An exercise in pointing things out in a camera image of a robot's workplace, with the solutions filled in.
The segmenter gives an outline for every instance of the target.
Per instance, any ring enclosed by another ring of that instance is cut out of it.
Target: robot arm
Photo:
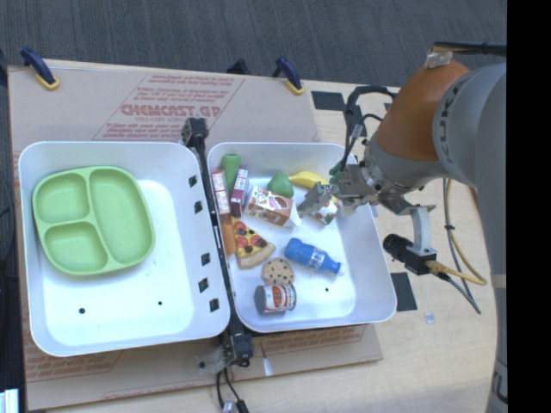
[[[488,46],[488,50],[501,49]],[[505,63],[470,71],[451,59],[447,47],[433,47],[427,64],[394,98],[367,142],[363,160],[358,165],[339,163],[330,173],[344,215],[367,203],[381,204],[397,215],[411,215],[416,240],[405,253],[425,255],[423,259],[434,254],[427,226],[427,213],[433,207],[413,206],[405,195],[437,178],[455,179],[476,190],[498,319],[488,412],[508,410],[505,95]],[[397,239],[386,240],[383,246],[388,250],[396,243]]]

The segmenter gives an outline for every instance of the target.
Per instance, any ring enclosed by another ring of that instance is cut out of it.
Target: yellow banana
[[[290,176],[288,179],[294,185],[298,185],[300,187],[304,187],[308,189],[312,188],[316,184],[316,182],[319,182],[322,185],[329,184],[329,182],[326,179],[316,175],[312,171],[299,171],[295,175]],[[332,196],[331,199],[335,203],[337,203],[337,198],[335,196]]]

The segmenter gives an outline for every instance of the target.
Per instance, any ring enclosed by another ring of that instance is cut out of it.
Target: divided green plate
[[[155,246],[141,188],[118,167],[85,167],[42,179],[33,192],[33,214],[48,260],[67,274],[127,268]]]

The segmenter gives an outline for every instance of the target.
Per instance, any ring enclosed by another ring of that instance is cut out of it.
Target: blue bottle
[[[325,251],[315,246],[303,243],[300,239],[293,237],[285,248],[285,256],[295,260],[316,271],[331,271],[333,274],[342,275],[344,268],[341,268],[340,262],[333,261]]]

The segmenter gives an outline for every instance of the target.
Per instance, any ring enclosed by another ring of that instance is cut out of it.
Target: cardboard sheet
[[[319,141],[308,90],[296,96],[282,78],[46,62],[60,80],[55,91],[38,84],[32,68],[9,69],[16,198],[18,157],[38,141],[177,142],[189,116],[207,119],[207,150],[228,141]],[[199,373],[195,357],[216,348],[216,338],[71,358],[39,350],[28,322],[17,208],[29,410],[214,384],[214,375]],[[275,374],[382,359],[373,325],[256,336],[255,357],[236,379],[266,376],[261,343]]]

